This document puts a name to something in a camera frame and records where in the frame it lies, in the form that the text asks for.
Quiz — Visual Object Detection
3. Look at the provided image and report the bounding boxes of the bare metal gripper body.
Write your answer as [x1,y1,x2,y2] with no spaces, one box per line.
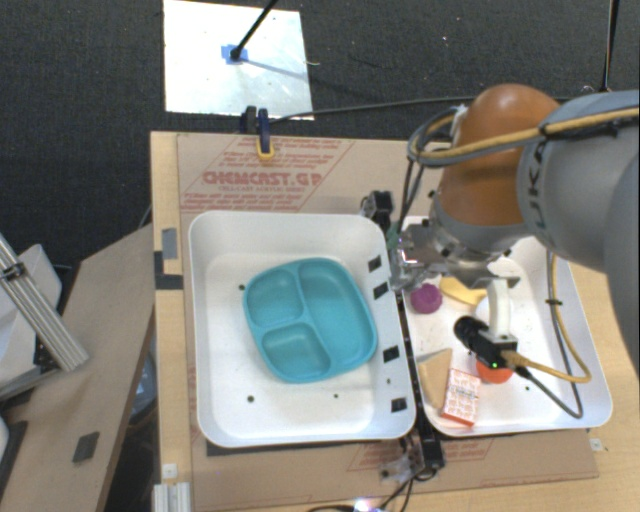
[390,222,521,294]

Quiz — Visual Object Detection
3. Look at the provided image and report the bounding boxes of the yellow banana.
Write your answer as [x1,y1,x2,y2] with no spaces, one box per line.
[438,275,489,306]

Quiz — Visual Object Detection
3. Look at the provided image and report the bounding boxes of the purple grapes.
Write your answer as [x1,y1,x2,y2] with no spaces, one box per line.
[409,282,444,315]

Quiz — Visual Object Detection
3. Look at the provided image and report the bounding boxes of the thin black rod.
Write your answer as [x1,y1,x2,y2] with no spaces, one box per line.
[394,288,427,441]

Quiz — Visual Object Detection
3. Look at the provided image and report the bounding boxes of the tan pizza slice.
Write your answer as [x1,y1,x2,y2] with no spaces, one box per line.
[416,347,454,411]

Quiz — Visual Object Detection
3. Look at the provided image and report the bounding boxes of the orange ball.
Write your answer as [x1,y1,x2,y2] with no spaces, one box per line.
[474,360,515,385]

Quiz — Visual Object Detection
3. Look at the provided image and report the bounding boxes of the blue divided plate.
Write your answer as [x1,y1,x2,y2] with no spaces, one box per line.
[242,257,379,385]

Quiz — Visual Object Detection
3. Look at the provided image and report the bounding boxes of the orange and white carton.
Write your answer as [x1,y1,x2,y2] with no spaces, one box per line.
[440,368,482,428]

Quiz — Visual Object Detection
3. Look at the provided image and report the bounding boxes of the white plastic tray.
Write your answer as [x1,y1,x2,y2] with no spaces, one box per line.
[399,214,614,438]
[187,209,418,449]

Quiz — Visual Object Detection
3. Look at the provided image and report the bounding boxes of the brown cardboard board red print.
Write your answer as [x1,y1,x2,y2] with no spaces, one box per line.
[175,132,600,506]

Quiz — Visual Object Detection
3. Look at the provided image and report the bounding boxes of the black block with thin wires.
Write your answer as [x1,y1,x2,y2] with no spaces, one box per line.
[366,189,397,227]
[419,434,446,471]

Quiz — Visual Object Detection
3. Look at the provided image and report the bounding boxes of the black cylinder on white bracket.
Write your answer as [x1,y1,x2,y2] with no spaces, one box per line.
[453,273,521,371]

